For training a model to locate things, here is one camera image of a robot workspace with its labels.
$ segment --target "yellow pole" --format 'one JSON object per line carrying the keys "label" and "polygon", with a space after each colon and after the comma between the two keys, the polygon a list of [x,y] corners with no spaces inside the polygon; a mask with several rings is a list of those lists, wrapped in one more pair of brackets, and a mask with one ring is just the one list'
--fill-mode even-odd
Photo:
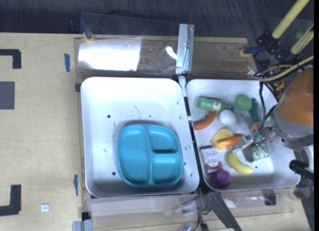
{"label": "yellow pole", "polygon": [[307,5],[310,0],[297,0],[293,7],[288,11],[286,16],[282,19],[276,29],[273,31],[272,36],[279,39],[302,9]]}

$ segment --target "green bottle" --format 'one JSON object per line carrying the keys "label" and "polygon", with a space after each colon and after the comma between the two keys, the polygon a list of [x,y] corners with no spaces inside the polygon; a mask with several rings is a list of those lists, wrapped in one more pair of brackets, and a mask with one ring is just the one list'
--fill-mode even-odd
{"label": "green bottle", "polygon": [[223,103],[220,100],[211,99],[211,98],[204,98],[204,97],[200,97],[198,99],[197,106],[198,106],[198,108],[200,108],[202,110],[205,109],[205,110],[208,110],[210,112],[216,112],[216,113],[220,113],[222,110],[225,110],[225,109],[229,109],[232,112],[235,110],[235,108],[233,106],[226,105],[225,103]]}

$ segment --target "gray carpet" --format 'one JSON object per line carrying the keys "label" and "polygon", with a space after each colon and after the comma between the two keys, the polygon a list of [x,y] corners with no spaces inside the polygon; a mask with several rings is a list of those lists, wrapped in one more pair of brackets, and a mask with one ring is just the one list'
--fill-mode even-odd
{"label": "gray carpet", "polygon": [[[70,19],[82,12],[109,14],[123,10],[129,16],[195,24],[195,36],[246,37],[251,44],[273,30],[296,0],[0,0],[0,32],[69,33]],[[297,17],[285,37],[294,43],[296,31],[314,20],[314,0]],[[313,43],[301,53],[313,55]],[[314,230],[313,204],[305,210]]]}

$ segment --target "blue divided plate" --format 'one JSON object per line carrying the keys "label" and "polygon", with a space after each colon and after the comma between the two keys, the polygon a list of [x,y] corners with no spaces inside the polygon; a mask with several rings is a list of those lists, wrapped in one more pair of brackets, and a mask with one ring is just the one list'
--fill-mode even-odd
{"label": "blue divided plate", "polygon": [[172,186],[183,173],[178,137],[162,125],[133,124],[123,128],[117,141],[117,162],[122,179],[138,188]]}

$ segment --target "toy carrot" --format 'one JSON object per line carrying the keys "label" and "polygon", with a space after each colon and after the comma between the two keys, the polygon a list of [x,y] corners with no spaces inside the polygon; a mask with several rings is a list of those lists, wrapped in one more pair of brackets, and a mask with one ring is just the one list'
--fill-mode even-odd
{"label": "toy carrot", "polygon": [[242,138],[242,136],[235,136],[235,137],[223,139],[218,141],[218,144],[225,147],[231,147],[231,146],[234,146],[240,140],[240,138]]}
{"label": "toy carrot", "polygon": [[201,130],[208,127],[214,121],[215,118],[216,118],[216,112],[209,112],[205,120],[194,124],[194,129]]}

